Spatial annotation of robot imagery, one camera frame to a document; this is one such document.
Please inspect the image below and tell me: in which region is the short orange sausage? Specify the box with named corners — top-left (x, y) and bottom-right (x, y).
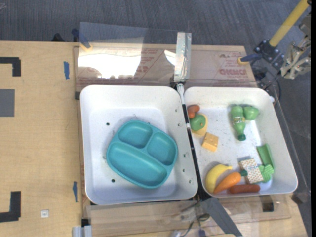
top-left (187, 104), bottom-right (200, 119)

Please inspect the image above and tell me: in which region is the thin black and white rod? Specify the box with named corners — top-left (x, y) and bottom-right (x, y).
top-left (176, 82), bottom-right (202, 198)

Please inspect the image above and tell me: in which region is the green apple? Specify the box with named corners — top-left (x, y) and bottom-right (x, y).
top-left (189, 114), bottom-right (207, 131)

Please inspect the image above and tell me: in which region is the pale yellow slice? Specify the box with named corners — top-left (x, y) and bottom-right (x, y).
top-left (191, 113), bottom-right (209, 137)

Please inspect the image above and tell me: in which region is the teal divided plate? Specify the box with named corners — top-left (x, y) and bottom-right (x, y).
top-left (106, 119), bottom-right (179, 189)

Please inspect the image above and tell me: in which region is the white plastic tray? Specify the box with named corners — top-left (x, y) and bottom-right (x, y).
top-left (79, 84), bottom-right (198, 205)
top-left (184, 86), bottom-right (299, 198)

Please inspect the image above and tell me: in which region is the yellow cheese wedge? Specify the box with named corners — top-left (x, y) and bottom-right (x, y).
top-left (201, 132), bottom-right (219, 153)

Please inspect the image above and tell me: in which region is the brown cardboard board red print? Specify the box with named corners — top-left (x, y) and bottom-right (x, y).
top-left (74, 43), bottom-right (293, 222)

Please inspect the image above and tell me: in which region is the green bottle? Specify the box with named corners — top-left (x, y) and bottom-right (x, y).
top-left (231, 104), bottom-right (247, 142)

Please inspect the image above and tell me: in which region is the yellow banana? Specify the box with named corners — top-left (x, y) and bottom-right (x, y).
top-left (205, 163), bottom-right (233, 194)

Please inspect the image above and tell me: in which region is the green pepper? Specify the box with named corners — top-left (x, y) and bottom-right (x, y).
top-left (243, 106), bottom-right (260, 121)

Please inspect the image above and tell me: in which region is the orange carrot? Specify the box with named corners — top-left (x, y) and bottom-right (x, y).
top-left (213, 169), bottom-right (248, 195)

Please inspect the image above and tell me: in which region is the white patterned carton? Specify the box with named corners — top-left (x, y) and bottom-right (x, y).
top-left (238, 158), bottom-right (264, 184)

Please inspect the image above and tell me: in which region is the green flat wedge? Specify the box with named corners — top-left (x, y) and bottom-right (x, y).
top-left (256, 144), bottom-right (275, 169)

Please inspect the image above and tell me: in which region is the long orange sausage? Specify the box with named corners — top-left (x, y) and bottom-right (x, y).
top-left (229, 183), bottom-right (261, 195)

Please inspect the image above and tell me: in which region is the yellow pole on black base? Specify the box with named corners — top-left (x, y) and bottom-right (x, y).
top-left (253, 0), bottom-right (311, 69)

